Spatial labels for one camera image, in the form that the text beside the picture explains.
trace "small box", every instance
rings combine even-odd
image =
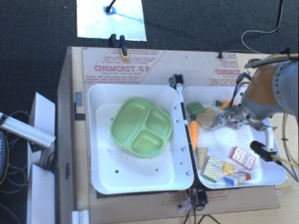
[[[223,161],[215,158],[214,156],[210,156],[202,176],[212,182],[217,182],[222,165]]]
[[[238,184],[248,181],[252,178],[253,178],[253,175],[251,173],[237,172],[237,173],[231,174],[229,176],[225,176],[224,180],[225,180],[225,182],[227,182],[229,184],[238,185]]]
[[[251,155],[249,152],[246,152],[242,148],[236,146],[233,150],[230,159],[237,164],[243,166],[247,170],[251,170],[254,162],[256,161],[255,156]]]

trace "table surface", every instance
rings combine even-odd
[[[82,68],[82,48],[73,48],[72,54],[72,75],[73,75],[73,89],[74,93],[76,90],[82,90],[83,87],[83,68]],[[237,61],[240,67],[241,72],[244,72],[245,69],[243,65],[252,58],[260,58],[265,55],[256,55],[256,54],[236,54]],[[77,112],[85,112],[80,110],[81,107],[78,107]],[[278,128],[274,131],[278,148],[282,155],[282,158],[286,159],[286,155],[283,148],[282,138],[282,114],[276,114],[271,119],[271,124],[277,126]],[[85,129],[85,122],[76,122],[75,130]],[[81,134],[80,132],[75,132],[75,142],[84,143],[86,142],[86,134]],[[292,154],[295,160],[298,160],[298,124],[296,119],[293,116],[288,116],[286,123],[286,137],[289,140],[287,142],[290,153]],[[76,163],[87,163],[86,147],[78,146],[76,147],[76,153],[81,155],[76,155]],[[86,190],[88,190],[87,175],[88,169],[87,165],[80,165],[77,169],[77,197],[78,200],[83,201],[83,208],[89,208],[89,197],[86,195]],[[224,214],[214,214],[212,215],[218,222],[221,224],[252,224],[252,223],[272,223],[272,224],[281,224],[281,223],[297,223],[299,219],[299,183],[296,183],[289,174],[288,179],[280,185],[275,186],[275,189],[278,192],[278,200],[280,203],[279,209],[268,209],[268,210],[255,210],[255,211],[246,211],[246,212],[234,212],[234,213],[224,213]],[[196,216],[196,223],[200,220],[202,216]],[[147,220],[147,221],[136,221],[135,224],[181,224],[184,221],[184,217],[176,218],[166,218],[166,219],[157,219],[157,220]],[[187,224],[194,223],[194,216],[190,216]],[[203,224],[214,224],[209,217],[205,217],[202,221]]]

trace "white plastic tray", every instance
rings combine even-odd
[[[184,90],[185,105],[198,101],[204,107],[212,107],[216,113],[220,113],[220,108],[215,106],[216,100],[231,100],[234,87],[215,87],[215,86],[189,86]],[[235,97],[235,104],[240,103],[241,96],[237,94]],[[265,119],[264,123],[270,125],[269,120]],[[202,184],[211,189],[222,188],[239,188],[249,186],[263,186],[263,185],[276,185],[285,180],[285,169],[274,162],[265,162],[257,154],[250,149],[250,143],[252,141],[259,141],[265,143],[265,133],[258,132],[249,125],[243,125],[241,129],[234,130],[231,127],[224,126],[214,131],[205,130],[199,128],[198,147],[207,147],[208,156],[212,155],[222,161],[228,161],[232,163],[236,172],[244,170],[253,174],[253,179],[233,186],[224,182],[224,175],[220,174],[217,183],[213,183],[206,178],[202,177],[204,168],[198,171],[199,179]],[[252,170],[247,171],[243,167],[239,166],[235,162],[229,159],[235,146],[239,146],[242,149],[250,152],[256,157],[256,162]],[[274,140],[274,150],[277,150],[277,155],[280,156],[276,141]]]
[[[178,93],[169,86],[97,84],[88,91],[86,125],[90,130],[92,182],[103,194],[188,189],[194,180]],[[117,145],[109,127],[121,105],[143,98],[168,112],[173,131],[163,151],[141,158]]]

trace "green patterned box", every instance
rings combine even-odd
[[[212,182],[217,182],[222,165],[223,161],[215,158],[214,156],[210,156],[202,176]]]

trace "black carpet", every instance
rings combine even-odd
[[[129,48],[247,50],[247,30],[276,27],[279,0],[142,0],[147,42]],[[0,111],[30,112],[34,94],[53,102],[67,46],[107,47],[107,40],[77,37],[76,0],[0,0]],[[248,46],[277,53],[291,46],[298,53],[299,0],[284,0],[279,32],[247,34]],[[26,145],[11,155],[26,165]],[[27,190],[0,193],[0,203],[26,222]],[[0,223],[15,223],[0,207]]]

